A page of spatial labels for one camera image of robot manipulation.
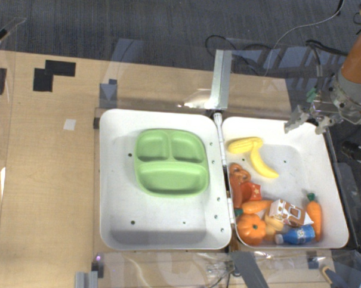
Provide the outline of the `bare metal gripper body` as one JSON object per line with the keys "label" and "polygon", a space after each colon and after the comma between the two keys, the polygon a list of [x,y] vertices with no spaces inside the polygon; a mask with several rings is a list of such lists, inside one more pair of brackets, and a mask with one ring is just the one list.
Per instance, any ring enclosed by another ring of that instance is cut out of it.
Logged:
{"label": "bare metal gripper body", "polygon": [[341,120],[361,124],[361,89],[351,94],[342,88],[330,87],[309,96],[310,113],[314,117],[328,117],[338,123]]}

